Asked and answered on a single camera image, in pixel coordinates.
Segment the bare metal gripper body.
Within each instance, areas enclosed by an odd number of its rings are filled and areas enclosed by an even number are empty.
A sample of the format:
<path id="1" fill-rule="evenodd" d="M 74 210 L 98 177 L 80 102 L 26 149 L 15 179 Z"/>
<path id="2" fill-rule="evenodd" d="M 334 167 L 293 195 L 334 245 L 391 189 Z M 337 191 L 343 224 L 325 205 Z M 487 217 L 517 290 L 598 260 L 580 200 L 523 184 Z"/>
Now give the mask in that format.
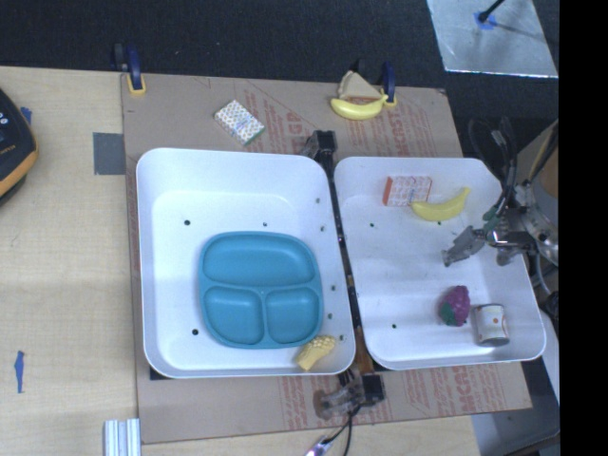
<path id="1" fill-rule="evenodd" d="M 487 237 L 494 248 L 522 246 L 524 255 L 540 255 L 553 265 L 559 264 L 559 231 L 538 208 L 519 206 L 507 209 Z"/>

